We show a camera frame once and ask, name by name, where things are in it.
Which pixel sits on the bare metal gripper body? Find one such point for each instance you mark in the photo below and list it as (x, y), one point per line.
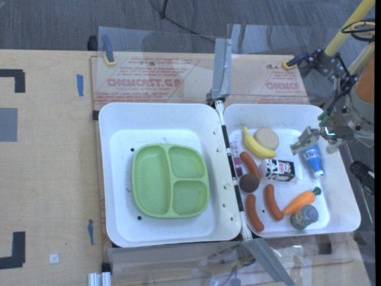
(342, 131)

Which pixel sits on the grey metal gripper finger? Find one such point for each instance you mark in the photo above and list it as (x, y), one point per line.
(297, 148)
(309, 133)

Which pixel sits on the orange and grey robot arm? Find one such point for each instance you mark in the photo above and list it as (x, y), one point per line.
(364, 82)

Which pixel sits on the blue and white bottle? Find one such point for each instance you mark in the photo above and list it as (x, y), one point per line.
(313, 159)

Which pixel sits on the black and white milk carton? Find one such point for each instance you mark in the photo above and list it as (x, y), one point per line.
(279, 169)

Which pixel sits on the tan round biscuit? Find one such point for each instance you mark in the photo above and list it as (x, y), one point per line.
(268, 137)

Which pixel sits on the yellow banana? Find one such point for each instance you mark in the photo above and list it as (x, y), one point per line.
(257, 149)

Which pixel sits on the orange-red sausage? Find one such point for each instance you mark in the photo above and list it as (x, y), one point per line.
(254, 214)
(272, 204)
(250, 165)

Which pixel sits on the orange carrot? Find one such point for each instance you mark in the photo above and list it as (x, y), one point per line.
(299, 203)

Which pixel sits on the brown round doughnut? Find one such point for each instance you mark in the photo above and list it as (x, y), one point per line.
(249, 183)

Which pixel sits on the purple and white packet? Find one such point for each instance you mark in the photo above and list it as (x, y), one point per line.
(236, 161)

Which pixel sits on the grey and green can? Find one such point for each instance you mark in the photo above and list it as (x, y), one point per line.
(303, 217)

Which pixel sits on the thin black and white rod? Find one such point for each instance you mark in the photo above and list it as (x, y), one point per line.
(227, 147)

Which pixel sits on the white plastic tray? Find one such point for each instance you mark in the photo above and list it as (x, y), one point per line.
(125, 231)
(339, 207)

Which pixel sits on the green divided plate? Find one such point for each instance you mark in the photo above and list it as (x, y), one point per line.
(149, 180)

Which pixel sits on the brown cardboard board red print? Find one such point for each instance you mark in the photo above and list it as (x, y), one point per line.
(154, 79)

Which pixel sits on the black cylinder on white bracket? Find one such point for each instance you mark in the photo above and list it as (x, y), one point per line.
(361, 172)

